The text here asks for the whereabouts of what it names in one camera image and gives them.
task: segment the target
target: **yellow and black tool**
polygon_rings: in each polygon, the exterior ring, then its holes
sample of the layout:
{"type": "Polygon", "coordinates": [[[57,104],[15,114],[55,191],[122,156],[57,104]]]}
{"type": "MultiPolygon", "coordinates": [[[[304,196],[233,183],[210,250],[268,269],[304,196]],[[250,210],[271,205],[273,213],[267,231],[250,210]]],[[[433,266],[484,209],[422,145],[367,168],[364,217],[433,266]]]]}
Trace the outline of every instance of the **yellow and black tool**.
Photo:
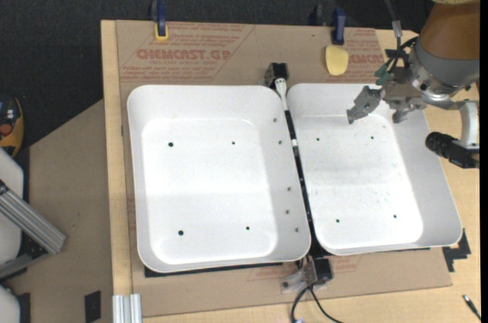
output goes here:
{"type": "Polygon", "coordinates": [[[0,147],[16,156],[24,138],[24,116],[17,98],[0,93],[0,147]]]}

